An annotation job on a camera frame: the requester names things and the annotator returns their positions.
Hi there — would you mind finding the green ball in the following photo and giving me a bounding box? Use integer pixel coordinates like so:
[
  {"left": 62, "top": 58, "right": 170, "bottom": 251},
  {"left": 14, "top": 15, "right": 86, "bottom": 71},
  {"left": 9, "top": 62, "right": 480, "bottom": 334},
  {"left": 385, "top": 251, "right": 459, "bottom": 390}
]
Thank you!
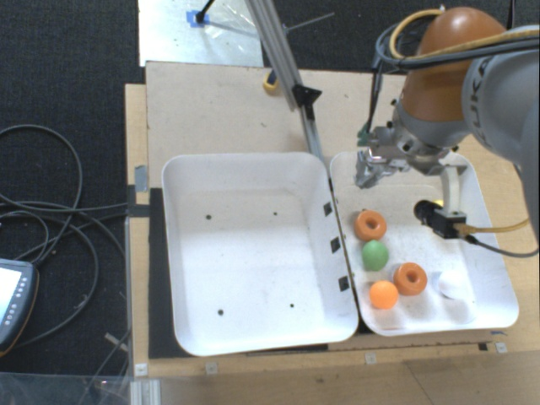
[{"left": 361, "top": 240, "right": 390, "bottom": 273}]

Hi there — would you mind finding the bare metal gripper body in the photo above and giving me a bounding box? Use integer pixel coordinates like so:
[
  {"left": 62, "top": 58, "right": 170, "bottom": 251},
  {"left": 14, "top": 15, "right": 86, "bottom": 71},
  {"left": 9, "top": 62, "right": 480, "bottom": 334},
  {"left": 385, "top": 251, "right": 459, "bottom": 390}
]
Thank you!
[{"left": 364, "top": 125, "right": 450, "bottom": 176}]

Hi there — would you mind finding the orange ball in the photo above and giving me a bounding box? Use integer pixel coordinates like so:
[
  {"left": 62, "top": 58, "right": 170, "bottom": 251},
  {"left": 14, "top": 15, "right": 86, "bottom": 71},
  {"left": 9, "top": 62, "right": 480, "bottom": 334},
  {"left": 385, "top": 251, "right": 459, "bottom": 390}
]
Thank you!
[{"left": 369, "top": 280, "right": 400, "bottom": 311}]

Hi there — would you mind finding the white ball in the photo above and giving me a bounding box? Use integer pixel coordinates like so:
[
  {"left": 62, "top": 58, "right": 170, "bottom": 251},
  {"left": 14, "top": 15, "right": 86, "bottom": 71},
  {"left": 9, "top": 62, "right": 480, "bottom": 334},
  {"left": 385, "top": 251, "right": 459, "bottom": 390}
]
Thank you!
[{"left": 437, "top": 269, "right": 467, "bottom": 300}]

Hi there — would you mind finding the orange doughnut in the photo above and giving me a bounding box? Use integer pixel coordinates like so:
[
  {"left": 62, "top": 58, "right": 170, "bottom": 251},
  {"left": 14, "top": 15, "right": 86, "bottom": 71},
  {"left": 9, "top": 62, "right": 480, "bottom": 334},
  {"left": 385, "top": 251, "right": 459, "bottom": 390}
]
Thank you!
[
  {"left": 392, "top": 262, "right": 429, "bottom": 297},
  {"left": 353, "top": 209, "right": 388, "bottom": 242}
]

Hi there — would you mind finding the black cylinder on white bracket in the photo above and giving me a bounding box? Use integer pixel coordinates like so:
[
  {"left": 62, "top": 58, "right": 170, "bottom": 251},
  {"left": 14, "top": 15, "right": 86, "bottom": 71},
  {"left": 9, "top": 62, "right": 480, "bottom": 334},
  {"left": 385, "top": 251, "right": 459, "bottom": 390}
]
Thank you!
[{"left": 413, "top": 153, "right": 469, "bottom": 240}]

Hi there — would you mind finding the pale wood board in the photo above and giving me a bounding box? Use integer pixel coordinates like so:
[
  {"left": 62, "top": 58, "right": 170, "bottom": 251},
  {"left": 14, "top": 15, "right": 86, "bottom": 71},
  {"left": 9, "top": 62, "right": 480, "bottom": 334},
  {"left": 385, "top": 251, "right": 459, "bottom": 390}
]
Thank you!
[{"left": 145, "top": 60, "right": 494, "bottom": 354}]

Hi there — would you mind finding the white plastic tray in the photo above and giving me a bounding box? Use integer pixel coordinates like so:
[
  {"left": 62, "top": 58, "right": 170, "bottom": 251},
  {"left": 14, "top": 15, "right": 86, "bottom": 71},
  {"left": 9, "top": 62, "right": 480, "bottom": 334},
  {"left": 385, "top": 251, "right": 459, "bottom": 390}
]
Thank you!
[
  {"left": 161, "top": 151, "right": 360, "bottom": 358},
  {"left": 328, "top": 149, "right": 521, "bottom": 338}
]

